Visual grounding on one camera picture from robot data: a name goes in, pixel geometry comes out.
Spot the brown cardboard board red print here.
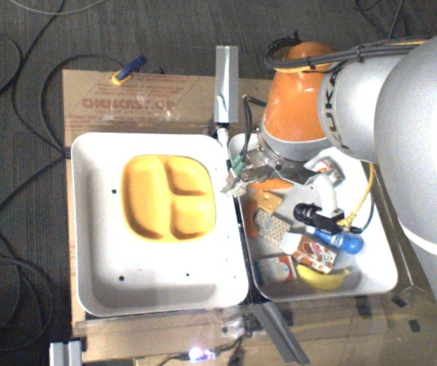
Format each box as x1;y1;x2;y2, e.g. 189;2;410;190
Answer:
62;69;437;362

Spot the orange carrot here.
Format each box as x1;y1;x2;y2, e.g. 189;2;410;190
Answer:
249;177;294;193

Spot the red sausage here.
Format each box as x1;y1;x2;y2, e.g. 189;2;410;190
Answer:
243;197;259;239

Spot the yellow banana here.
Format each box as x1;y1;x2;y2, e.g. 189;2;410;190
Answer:
296;263;351;291

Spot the orange and blue carton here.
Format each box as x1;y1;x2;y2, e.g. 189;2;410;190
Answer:
253;254;299;287

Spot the yellow divided plate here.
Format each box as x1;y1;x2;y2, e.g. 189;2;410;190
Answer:
120;153;218;243

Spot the red and white carton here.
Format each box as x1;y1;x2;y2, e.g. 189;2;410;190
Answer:
291;235;338;275

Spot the white plastic tray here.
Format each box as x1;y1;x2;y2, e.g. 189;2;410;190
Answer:
70;131;250;318
227;132;400;303

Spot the yellow cheese slice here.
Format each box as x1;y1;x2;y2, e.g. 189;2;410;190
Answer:
255;190;283;216

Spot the patterned biscuit packet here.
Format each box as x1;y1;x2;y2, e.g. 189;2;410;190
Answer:
253;208;292;248

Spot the black cylinder on white bracket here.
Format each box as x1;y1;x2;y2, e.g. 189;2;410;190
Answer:
292;173;346;236

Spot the blue bottle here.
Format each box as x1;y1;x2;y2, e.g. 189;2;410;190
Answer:
304;224;365;255

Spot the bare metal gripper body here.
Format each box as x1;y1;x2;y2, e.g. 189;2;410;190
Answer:
239;148;319;186

